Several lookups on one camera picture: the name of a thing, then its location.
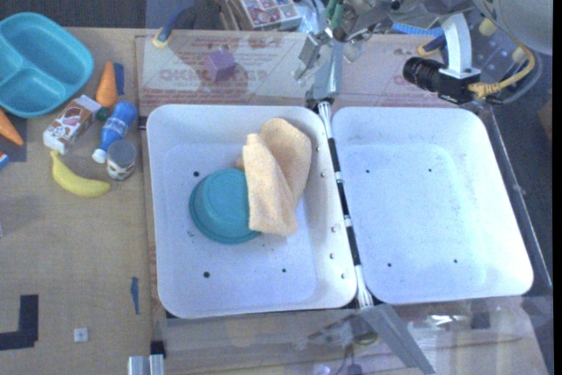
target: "orange carrot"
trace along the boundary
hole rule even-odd
[[[10,141],[15,142],[19,146],[24,145],[24,140],[16,130],[16,127],[10,122],[8,117],[0,110],[0,134],[8,138]]]
[[[96,101],[105,108],[111,108],[117,103],[117,82],[115,80],[115,67],[111,61],[105,64],[104,71],[99,78],[96,91]]]

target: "purple block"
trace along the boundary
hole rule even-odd
[[[217,50],[207,56],[205,68],[211,80],[217,82],[229,78],[234,73],[236,61],[227,50]]]

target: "bottle cap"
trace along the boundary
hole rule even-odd
[[[91,157],[95,162],[103,164],[105,160],[107,160],[107,152],[105,150],[102,150],[101,148],[97,148],[96,150],[94,150],[94,153],[91,154]]]

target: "beige cloth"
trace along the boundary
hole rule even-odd
[[[295,210],[306,187],[312,143],[284,119],[271,119],[249,134],[237,167],[246,173],[249,228],[289,236],[297,231]]]

